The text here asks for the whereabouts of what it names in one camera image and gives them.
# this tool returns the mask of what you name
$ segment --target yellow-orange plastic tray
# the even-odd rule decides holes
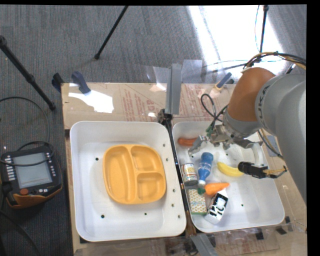
[[[151,203],[162,198],[166,192],[161,157],[149,146],[111,146],[103,155],[102,168],[106,191],[118,203]]]

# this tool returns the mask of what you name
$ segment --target blue bottle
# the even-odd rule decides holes
[[[211,173],[212,161],[214,160],[214,155],[209,152],[204,152],[201,155],[201,161],[198,168],[198,186],[204,187],[206,185],[206,178]]]

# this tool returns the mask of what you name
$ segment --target red button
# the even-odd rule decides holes
[[[26,196],[29,194],[29,190],[27,188],[20,189],[20,195]]]

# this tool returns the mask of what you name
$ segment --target carrot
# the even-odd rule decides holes
[[[217,192],[225,189],[230,184],[228,182],[217,182],[217,183],[208,183],[203,188],[198,188],[198,193],[203,194],[206,193],[208,196],[213,197]]]
[[[193,145],[193,143],[196,141],[197,138],[182,138],[180,137],[178,139],[178,143],[181,146],[185,146],[185,147],[191,147]]]

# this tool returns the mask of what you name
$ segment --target banana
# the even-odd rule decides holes
[[[220,172],[222,172],[225,175],[232,176],[232,177],[239,177],[242,176],[244,173],[239,171],[239,169],[236,167],[231,167],[223,162],[217,162],[216,163],[218,169]]]

